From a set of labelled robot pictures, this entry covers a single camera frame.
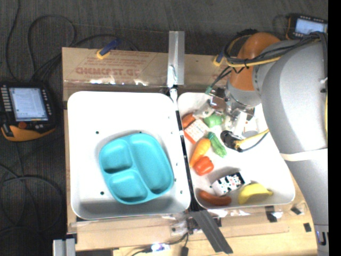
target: red button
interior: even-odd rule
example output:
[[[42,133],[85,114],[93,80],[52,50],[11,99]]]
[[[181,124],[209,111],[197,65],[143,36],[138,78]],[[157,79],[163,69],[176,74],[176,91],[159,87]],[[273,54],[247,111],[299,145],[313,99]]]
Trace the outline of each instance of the red button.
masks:
[[[27,123],[26,122],[19,122],[18,127],[20,129],[25,129],[27,127]]]

